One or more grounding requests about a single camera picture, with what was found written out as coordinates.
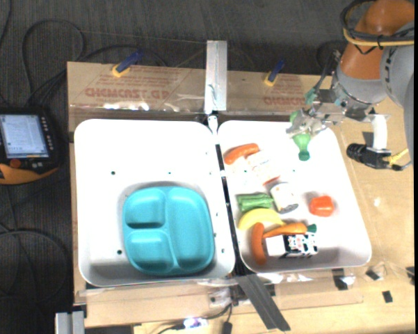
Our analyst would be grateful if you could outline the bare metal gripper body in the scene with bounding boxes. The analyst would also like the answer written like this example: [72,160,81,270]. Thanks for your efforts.
[300,89,373,125]

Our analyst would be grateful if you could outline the green plastic bottle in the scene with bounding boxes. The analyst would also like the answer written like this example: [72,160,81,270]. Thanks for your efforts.
[289,111,312,161]

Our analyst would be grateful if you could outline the white plastic tray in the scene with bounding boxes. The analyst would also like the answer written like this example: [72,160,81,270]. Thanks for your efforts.
[73,118,236,287]
[216,119,373,274]

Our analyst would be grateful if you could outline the white bottle with orange print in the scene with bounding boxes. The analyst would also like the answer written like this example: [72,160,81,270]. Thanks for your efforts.
[234,150,282,188]

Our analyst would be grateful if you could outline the orange sausage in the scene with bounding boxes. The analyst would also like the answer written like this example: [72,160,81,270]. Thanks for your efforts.
[223,143,261,166]
[250,222,268,266]

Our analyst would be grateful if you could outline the small white can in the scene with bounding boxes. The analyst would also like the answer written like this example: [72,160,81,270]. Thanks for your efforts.
[268,182,299,214]

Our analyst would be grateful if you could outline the green bean pods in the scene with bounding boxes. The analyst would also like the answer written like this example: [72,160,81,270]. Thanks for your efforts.
[236,193,275,213]

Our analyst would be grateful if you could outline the yellow banana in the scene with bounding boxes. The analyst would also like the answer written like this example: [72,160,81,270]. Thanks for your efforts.
[237,207,287,231]

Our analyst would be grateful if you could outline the orange carrot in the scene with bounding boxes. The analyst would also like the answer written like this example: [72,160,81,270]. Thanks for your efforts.
[262,222,318,240]

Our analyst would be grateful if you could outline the white carton with black spots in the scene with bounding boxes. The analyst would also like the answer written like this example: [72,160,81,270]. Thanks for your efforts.
[264,232,319,259]

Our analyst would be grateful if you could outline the blue divided plate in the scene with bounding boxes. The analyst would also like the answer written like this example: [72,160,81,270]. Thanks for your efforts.
[121,186,216,277]

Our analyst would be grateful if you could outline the brown cardboard board red print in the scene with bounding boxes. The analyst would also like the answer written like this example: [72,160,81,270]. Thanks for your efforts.
[66,61,366,328]

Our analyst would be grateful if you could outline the black cylinder on white bracket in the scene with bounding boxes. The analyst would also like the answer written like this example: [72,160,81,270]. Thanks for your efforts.
[346,113,393,170]

